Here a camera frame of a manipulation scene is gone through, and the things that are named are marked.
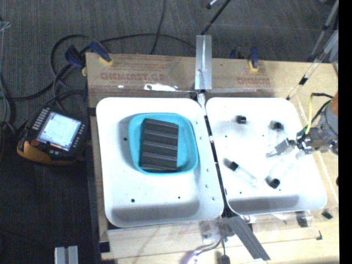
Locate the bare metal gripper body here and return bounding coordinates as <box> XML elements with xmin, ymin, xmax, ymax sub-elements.
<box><xmin>295</xmin><ymin>126</ymin><xmax>339</xmax><ymax>156</ymax></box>

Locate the dark grey ribbed block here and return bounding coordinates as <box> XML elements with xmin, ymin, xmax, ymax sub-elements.
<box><xmin>139</xmin><ymin>118</ymin><xmax>180</xmax><ymax>172</ymax></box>

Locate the white plastic tray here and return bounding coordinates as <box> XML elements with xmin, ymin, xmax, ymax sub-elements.
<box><xmin>95</xmin><ymin>97</ymin><xmax>225</xmax><ymax>228</ymax></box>
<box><xmin>205</xmin><ymin>97</ymin><xmax>328</xmax><ymax>217</ymax></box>

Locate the blue plastic bowl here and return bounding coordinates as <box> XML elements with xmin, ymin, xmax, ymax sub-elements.
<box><xmin>128</xmin><ymin>112</ymin><xmax>199</xmax><ymax>175</ymax></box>

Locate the brown cardboard board red print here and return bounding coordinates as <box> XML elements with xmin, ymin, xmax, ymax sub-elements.
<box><xmin>85</xmin><ymin>52</ymin><xmax>339</xmax><ymax>263</ymax></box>

